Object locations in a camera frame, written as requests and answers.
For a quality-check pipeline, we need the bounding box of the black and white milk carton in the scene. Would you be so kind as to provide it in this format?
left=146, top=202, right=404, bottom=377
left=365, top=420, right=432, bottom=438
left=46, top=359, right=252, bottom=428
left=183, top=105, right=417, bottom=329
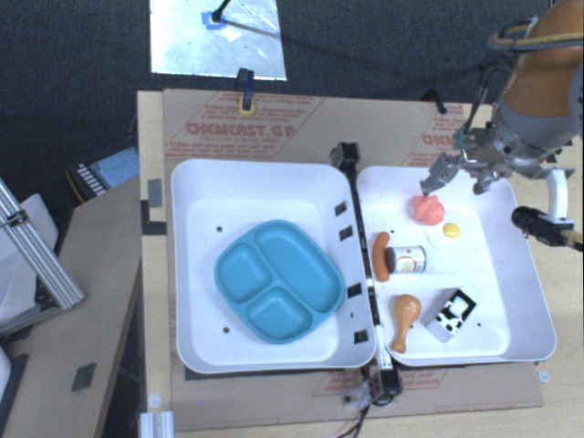
left=422, top=288, right=477, bottom=344

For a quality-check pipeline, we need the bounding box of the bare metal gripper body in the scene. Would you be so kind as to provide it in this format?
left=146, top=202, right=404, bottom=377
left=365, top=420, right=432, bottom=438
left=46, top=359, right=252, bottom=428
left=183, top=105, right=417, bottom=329
left=459, top=128, right=548, bottom=182

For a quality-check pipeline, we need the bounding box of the white fried egg toy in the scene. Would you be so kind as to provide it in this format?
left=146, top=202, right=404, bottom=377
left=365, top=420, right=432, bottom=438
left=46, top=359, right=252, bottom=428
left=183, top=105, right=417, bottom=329
left=422, top=220, right=463, bottom=251

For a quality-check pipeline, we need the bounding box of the brown toy chicken drumstick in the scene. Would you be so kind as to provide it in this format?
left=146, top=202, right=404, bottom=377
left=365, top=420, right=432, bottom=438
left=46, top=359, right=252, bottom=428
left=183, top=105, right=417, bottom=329
left=390, top=293, right=422, bottom=354

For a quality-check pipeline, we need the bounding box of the black block with wires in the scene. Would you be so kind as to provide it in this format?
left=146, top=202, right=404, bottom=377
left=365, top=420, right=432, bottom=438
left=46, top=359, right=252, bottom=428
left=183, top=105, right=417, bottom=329
left=329, top=141, right=361, bottom=170
left=367, top=368, right=404, bottom=406

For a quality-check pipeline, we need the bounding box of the blue divided plate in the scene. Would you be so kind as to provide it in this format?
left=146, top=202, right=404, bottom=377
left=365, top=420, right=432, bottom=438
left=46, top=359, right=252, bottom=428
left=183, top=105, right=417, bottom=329
left=214, top=219, right=346, bottom=346

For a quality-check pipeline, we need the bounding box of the small white can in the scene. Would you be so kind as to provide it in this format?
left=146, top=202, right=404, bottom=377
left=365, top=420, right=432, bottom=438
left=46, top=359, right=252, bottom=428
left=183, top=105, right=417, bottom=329
left=383, top=245, right=428, bottom=275

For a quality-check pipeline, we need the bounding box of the white plastic tray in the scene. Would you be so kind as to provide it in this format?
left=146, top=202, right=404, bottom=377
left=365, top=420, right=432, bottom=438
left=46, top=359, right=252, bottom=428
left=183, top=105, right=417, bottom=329
left=170, top=158, right=378, bottom=375
left=355, top=165, right=558, bottom=368

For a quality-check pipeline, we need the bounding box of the orange toy sausage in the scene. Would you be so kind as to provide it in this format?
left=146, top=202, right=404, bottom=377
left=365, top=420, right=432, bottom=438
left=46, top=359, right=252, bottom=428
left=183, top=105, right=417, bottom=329
left=371, top=231, right=392, bottom=283

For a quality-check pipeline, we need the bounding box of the pink toy shrimp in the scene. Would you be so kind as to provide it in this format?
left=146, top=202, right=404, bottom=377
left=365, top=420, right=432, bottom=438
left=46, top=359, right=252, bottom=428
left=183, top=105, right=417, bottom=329
left=412, top=194, right=445, bottom=224

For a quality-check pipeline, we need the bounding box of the thin black and white rod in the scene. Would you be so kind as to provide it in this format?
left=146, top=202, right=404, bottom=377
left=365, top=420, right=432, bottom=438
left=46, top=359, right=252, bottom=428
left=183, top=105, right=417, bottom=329
left=342, top=160, right=393, bottom=371

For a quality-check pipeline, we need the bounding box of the brown cardboard board red print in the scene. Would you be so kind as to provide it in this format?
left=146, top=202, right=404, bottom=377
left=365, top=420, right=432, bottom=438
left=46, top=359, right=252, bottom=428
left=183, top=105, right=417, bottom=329
left=162, top=89, right=545, bottom=433

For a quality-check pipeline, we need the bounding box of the black cylinder on white bracket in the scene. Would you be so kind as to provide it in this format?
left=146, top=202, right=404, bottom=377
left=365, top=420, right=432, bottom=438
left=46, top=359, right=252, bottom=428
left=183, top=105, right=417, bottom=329
left=511, top=168, right=578, bottom=247

